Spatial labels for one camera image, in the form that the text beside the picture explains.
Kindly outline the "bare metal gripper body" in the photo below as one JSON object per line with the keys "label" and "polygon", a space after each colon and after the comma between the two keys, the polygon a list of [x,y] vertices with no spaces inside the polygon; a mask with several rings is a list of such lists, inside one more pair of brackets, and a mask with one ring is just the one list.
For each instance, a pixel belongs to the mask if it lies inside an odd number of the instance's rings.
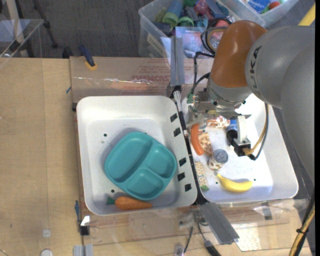
{"label": "bare metal gripper body", "polygon": [[198,91],[193,97],[192,111],[195,117],[219,117],[222,116],[227,120],[236,120],[239,116],[245,119],[251,117],[251,114],[237,113],[242,103],[225,101],[213,94],[213,99],[210,97],[209,91]]}

